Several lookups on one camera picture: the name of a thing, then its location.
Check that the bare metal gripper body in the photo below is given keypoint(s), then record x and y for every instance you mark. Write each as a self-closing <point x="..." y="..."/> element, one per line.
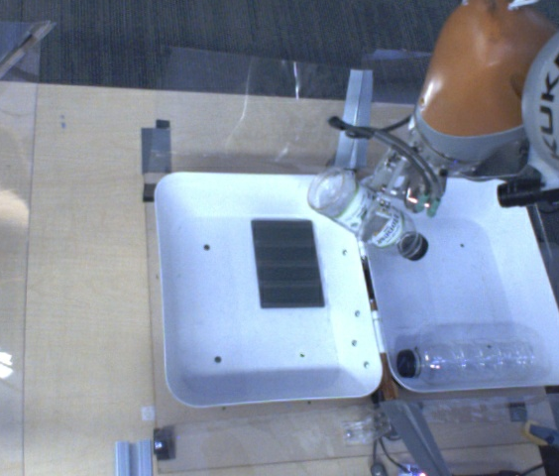
<point x="403" y="174"/>

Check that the clear plastic bottle with label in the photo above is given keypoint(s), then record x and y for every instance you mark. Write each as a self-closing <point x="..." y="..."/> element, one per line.
<point x="359" y="211"/>

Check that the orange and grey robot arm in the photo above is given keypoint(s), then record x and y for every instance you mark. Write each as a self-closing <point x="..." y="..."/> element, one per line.
<point x="478" y="77"/>

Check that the white plastic tray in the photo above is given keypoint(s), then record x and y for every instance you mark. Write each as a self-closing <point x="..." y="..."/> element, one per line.
<point x="482" y="275"/>
<point x="210" y="290"/>

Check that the thin black and white rod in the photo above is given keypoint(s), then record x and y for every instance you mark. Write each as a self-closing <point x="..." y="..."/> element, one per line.
<point x="372" y="305"/>

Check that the black ribbed rectangular pad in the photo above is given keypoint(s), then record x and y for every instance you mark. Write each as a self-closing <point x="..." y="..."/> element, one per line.
<point x="288" y="264"/>

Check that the clear plastic bottle without label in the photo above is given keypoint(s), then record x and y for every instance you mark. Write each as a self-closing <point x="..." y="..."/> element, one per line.
<point x="473" y="360"/>

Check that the black cylinder on white bracket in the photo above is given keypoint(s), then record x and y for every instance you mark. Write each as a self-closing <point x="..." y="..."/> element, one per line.
<point x="527" y="194"/>

